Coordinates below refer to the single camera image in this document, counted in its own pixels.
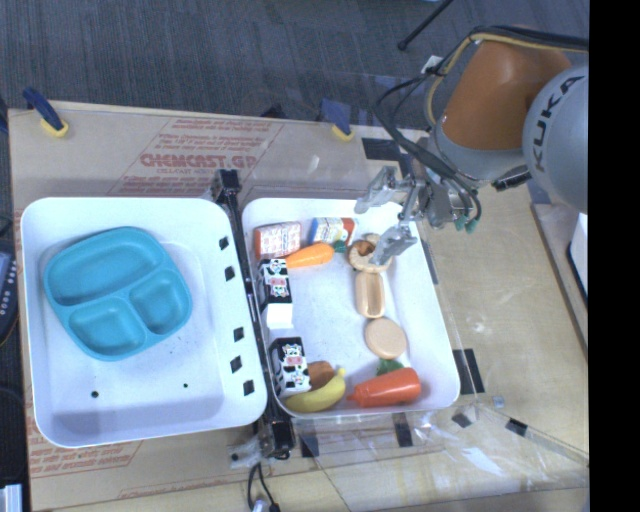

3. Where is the cow print milk carton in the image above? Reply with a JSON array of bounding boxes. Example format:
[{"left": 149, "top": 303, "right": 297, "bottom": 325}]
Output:
[
  {"left": 268, "top": 336, "right": 313, "bottom": 399},
  {"left": 256, "top": 257, "right": 295, "bottom": 330}
]

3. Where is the black cylinder on white bracket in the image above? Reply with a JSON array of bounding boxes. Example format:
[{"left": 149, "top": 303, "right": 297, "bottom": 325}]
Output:
[{"left": 491, "top": 167, "right": 533, "bottom": 193}]

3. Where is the tan hot dog bun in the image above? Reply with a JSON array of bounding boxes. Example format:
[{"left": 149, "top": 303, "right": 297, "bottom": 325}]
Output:
[{"left": 354, "top": 269, "right": 388, "bottom": 320}]

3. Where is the brown bread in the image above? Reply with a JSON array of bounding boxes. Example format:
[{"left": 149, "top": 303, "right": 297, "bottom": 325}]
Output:
[{"left": 305, "top": 360, "right": 337, "bottom": 391}]

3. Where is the small orange carrot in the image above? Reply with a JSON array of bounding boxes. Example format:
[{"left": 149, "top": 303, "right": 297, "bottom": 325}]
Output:
[{"left": 283, "top": 240, "right": 348, "bottom": 271}]

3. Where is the large orange carrot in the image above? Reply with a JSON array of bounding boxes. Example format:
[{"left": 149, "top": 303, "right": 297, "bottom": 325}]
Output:
[{"left": 345, "top": 358, "right": 423, "bottom": 409}]

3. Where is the thin black and white rod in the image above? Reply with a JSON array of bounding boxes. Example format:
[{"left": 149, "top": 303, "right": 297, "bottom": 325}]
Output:
[{"left": 225, "top": 192, "right": 282, "bottom": 431}]

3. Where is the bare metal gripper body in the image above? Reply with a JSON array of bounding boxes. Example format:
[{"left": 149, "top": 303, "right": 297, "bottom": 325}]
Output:
[{"left": 398, "top": 172, "right": 476, "bottom": 231}]

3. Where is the blue divided plate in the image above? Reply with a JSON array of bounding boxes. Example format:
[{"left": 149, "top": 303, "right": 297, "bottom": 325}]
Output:
[{"left": 42, "top": 225, "right": 195, "bottom": 363}]

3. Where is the black block with thin wires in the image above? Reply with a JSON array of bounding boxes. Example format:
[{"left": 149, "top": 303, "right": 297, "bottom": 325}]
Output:
[
  {"left": 256, "top": 417, "right": 297, "bottom": 460},
  {"left": 210, "top": 168, "right": 244, "bottom": 202}
]

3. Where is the blue white and orange carton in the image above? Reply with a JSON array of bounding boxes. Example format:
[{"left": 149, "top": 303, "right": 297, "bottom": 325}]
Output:
[{"left": 306, "top": 216, "right": 358, "bottom": 247}]

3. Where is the brown cardboard board red print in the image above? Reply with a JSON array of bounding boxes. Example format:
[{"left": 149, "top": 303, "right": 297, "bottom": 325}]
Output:
[{"left": 7, "top": 99, "right": 481, "bottom": 512}]

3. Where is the yellow banana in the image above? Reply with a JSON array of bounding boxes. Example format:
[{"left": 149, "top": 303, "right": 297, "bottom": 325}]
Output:
[{"left": 284, "top": 367, "right": 348, "bottom": 414}]

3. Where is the tan and brown doughnut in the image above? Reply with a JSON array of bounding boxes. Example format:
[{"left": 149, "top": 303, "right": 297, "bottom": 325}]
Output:
[{"left": 347, "top": 232, "right": 394, "bottom": 274}]

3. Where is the white plastic tray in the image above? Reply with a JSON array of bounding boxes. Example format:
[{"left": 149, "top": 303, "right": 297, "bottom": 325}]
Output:
[
  {"left": 241, "top": 197, "right": 462, "bottom": 420},
  {"left": 19, "top": 196, "right": 269, "bottom": 449}
]

